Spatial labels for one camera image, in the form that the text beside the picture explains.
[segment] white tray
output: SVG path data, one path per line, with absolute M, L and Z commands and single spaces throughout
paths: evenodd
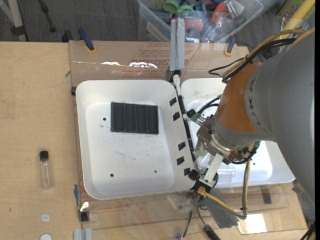
M 225 84 L 221 78 L 194 78 L 184 81 L 181 85 L 186 111 L 200 109 L 203 105 L 222 94 Z M 217 107 L 204 111 L 204 117 L 215 114 Z M 189 121 L 191 138 L 196 146 L 199 125 Z M 224 163 L 218 169 L 217 188 L 239 187 L 243 185 L 245 164 Z M 249 185 L 269 185 L 292 182 L 295 179 L 283 158 L 278 145 L 271 141 L 261 141 L 257 153 L 252 157 Z
M 159 134 L 111 132 L 111 102 L 157 105 Z M 76 88 L 84 187 L 95 199 L 189 190 L 194 169 L 175 88 L 164 80 L 93 80 Z M 179 150 L 178 145 L 185 142 Z M 184 158 L 178 165 L 177 159 Z

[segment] transparent bottle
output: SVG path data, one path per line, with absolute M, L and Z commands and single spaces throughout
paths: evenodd
M 48 151 L 41 151 L 40 156 L 40 166 L 41 166 L 41 178 L 42 186 L 46 189 L 51 185 L 50 179 L 50 164 L 49 164 L 49 154 Z

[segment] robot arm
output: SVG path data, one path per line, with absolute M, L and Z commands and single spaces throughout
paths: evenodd
M 194 154 L 213 160 L 200 179 L 210 187 L 222 161 L 241 161 L 243 148 L 275 141 L 315 204 L 315 31 L 264 63 L 247 64 L 226 84 L 214 117 L 204 120 Z

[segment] table surface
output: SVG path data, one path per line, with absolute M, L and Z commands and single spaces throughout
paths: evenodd
M 67 43 L 0 42 L 0 223 L 1 239 L 72 239 L 79 221 L 74 188 L 79 184 L 74 104 L 71 95 Z M 43 189 L 39 152 L 50 157 L 53 186 Z M 264 213 L 277 229 L 291 230 L 241 235 L 236 227 L 219 228 L 205 217 L 220 239 L 298 240 L 306 223 L 292 184 L 284 184 L 288 207 Z M 49 221 L 42 221 L 49 214 Z M 94 230 L 100 239 L 172 239 L 187 220 Z M 208 239 L 198 218 L 192 219 L 186 240 Z

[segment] gray carpet floor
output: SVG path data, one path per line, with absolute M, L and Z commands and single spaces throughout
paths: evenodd
M 17 2 L 31 42 L 60 42 L 65 30 L 77 39 L 79 28 L 93 40 L 135 41 L 138 37 L 137 0 L 44 0 L 57 29 L 55 33 L 49 31 L 38 0 Z M 10 20 L 0 9 L 0 41 L 18 41 L 10 27 Z

